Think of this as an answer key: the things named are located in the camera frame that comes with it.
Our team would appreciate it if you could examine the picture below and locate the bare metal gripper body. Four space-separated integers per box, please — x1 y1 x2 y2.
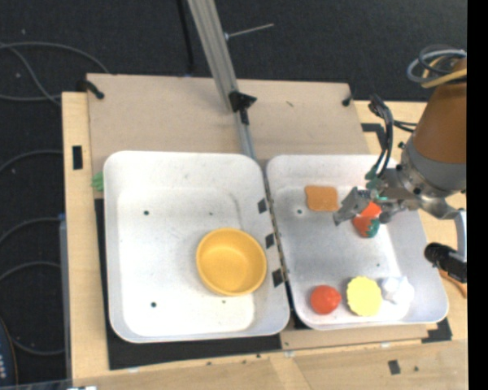
361 165 433 219

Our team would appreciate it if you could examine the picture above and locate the orange carrot with green top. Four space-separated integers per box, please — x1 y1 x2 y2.
351 201 382 240

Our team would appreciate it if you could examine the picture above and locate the brown toast slice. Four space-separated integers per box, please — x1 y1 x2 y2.
303 184 340 213

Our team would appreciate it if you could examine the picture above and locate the white plastic tray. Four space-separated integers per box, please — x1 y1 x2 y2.
102 149 291 345
264 154 450 332

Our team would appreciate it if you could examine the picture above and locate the white crumpled lump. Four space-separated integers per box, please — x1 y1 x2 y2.
380 275 416 306

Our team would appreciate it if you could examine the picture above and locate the thin black and white rod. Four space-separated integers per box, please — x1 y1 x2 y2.
263 164 292 288

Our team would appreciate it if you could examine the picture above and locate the yellow round biscuit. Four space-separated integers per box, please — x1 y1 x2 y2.
346 275 384 318

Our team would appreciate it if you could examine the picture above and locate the red tomato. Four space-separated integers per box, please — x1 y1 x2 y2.
309 284 343 316

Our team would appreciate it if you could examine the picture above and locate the yellow bowl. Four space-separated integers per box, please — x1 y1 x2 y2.
195 227 268 297

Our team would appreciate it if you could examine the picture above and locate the brown cardboard board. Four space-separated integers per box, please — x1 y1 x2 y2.
85 73 433 351

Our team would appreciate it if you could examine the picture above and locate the black cylinder on white bracket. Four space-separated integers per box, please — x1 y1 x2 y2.
424 209 468 284

